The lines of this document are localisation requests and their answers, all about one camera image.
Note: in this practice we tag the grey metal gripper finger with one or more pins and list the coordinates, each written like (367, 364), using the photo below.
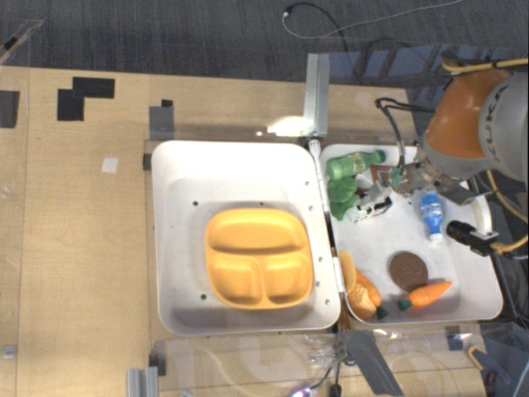
(377, 191)

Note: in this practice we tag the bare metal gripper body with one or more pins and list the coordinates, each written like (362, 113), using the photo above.
(413, 179)

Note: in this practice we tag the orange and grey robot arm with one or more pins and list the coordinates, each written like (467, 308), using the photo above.
(458, 118)

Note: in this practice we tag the brown packet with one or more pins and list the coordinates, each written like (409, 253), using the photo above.
(379, 173)

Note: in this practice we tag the green broccoli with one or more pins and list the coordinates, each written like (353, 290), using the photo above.
(342, 197)

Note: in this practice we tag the green plastic bottle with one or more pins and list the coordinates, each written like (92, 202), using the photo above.
(349, 165)

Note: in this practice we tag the blue and white bottle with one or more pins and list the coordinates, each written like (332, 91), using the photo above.
(432, 215)

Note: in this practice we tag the white plastic tray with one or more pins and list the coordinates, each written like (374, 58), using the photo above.
(248, 172)
(396, 234)

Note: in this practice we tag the pale orange bread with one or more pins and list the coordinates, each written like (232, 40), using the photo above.
(347, 269)

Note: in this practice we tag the brown round biscuit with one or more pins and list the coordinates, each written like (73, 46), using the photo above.
(408, 270)

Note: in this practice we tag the orange carrot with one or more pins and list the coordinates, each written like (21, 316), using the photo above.
(370, 288)
(427, 295)

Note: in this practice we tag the yellow ridged croissant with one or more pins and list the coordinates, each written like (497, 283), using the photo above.
(360, 300)

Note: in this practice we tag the orange divided plate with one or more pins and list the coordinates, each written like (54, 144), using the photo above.
(258, 259)

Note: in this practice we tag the pale wood board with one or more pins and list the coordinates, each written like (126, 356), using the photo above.
(82, 221)

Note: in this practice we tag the black cylinder on white bracket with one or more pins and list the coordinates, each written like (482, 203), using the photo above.
(465, 232)

